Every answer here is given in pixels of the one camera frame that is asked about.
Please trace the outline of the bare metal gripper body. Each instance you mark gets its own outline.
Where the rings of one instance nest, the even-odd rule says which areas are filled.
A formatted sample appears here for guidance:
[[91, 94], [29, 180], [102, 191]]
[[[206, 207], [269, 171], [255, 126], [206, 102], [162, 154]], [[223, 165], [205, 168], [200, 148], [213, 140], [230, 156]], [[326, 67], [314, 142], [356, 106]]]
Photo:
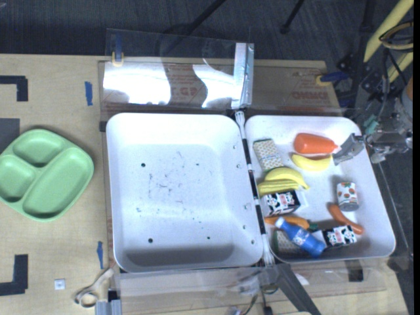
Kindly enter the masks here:
[[367, 144], [379, 153], [405, 153], [413, 148], [413, 122], [401, 115], [376, 117], [364, 122]]

